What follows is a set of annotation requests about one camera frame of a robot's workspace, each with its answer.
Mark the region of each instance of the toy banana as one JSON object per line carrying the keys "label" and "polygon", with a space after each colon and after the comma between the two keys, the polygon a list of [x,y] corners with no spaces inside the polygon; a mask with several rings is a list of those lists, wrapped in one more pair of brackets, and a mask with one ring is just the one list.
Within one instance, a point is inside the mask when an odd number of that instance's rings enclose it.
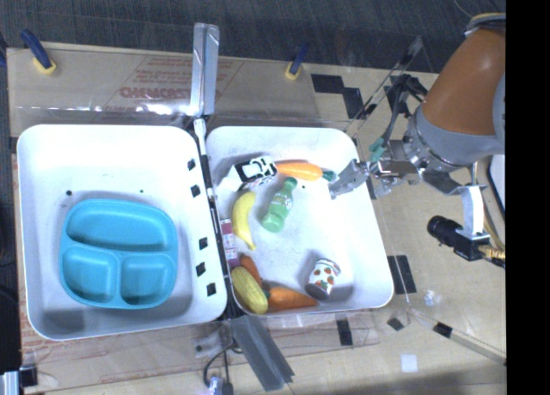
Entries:
{"label": "toy banana", "polygon": [[233,206],[231,221],[233,222],[233,233],[244,240],[250,250],[255,250],[256,245],[252,241],[250,227],[248,226],[248,214],[256,200],[256,193],[248,191],[237,198]]}

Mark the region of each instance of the gray carpet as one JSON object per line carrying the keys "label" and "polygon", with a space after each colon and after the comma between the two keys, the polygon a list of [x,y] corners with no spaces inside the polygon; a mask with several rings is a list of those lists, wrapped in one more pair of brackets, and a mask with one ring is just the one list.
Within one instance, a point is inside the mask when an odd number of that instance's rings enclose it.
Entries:
{"label": "gray carpet", "polygon": [[[99,46],[189,52],[193,24],[220,27],[220,54],[288,60],[309,43],[306,62],[391,68],[410,42],[425,51],[410,70],[439,72],[471,15],[505,12],[506,0],[0,0],[0,32],[11,46],[30,28],[39,38]],[[0,69],[0,374],[18,368],[8,90]]]}

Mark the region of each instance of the blue divided plate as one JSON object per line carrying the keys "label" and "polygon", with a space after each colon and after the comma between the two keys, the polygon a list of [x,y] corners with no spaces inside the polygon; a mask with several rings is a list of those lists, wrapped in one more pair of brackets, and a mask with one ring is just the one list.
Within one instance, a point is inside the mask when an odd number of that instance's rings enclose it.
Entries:
{"label": "blue divided plate", "polygon": [[178,237],[162,210],[116,199],[87,199],[65,217],[61,283],[95,307],[141,309],[163,303],[177,276]]}

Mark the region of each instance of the toy bottle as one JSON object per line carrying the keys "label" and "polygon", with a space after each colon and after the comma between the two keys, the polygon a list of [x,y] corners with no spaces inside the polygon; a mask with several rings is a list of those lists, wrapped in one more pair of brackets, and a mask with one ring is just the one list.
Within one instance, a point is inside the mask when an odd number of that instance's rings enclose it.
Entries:
{"label": "toy bottle", "polygon": [[269,210],[261,220],[263,228],[273,233],[283,230],[284,220],[292,209],[292,191],[297,184],[298,181],[294,177],[287,177],[284,180],[283,188],[273,195]]}

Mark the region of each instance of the orange carrot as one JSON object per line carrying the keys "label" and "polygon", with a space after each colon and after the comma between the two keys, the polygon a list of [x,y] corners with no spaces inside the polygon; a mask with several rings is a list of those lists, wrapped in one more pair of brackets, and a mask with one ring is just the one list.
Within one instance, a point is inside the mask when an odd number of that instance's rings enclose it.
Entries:
{"label": "orange carrot", "polygon": [[323,176],[323,170],[308,161],[281,161],[276,162],[275,167],[279,173],[307,181],[315,181]]}
{"label": "orange carrot", "polygon": [[268,307],[274,311],[317,306],[316,299],[299,293],[294,289],[273,287],[267,292],[267,294]]}
{"label": "orange carrot", "polygon": [[258,271],[258,267],[256,267],[256,263],[254,262],[254,260],[250,256],[243,254],[239,258],[239,261],[241,262],[241,266],[246,268],[248,272],[252,275],[252,277],[256,280],[258,285],[261,286],[260,272]]}

